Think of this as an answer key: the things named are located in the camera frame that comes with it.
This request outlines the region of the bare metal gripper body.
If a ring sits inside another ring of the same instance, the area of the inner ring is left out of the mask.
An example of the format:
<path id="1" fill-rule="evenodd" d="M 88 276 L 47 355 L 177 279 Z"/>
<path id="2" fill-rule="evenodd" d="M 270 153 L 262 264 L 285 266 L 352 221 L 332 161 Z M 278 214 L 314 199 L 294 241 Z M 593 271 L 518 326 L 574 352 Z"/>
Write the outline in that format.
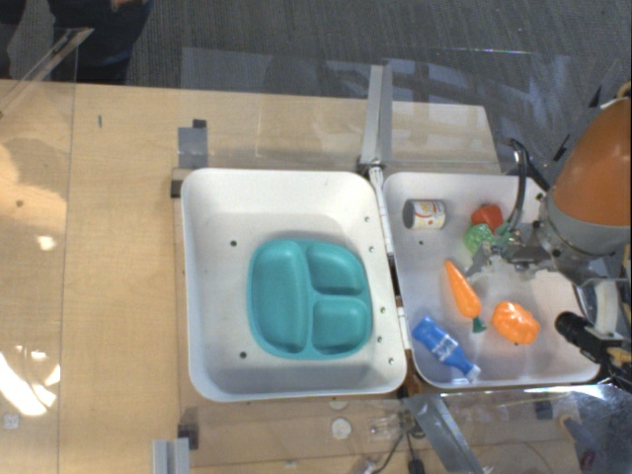
<path id="1" fill-rule="evenodd" d="M 567 274 L 573 267 L 570 248 L 552 224 L 520 224 L 503 238 L 500 255 L 518 271 Z"/>

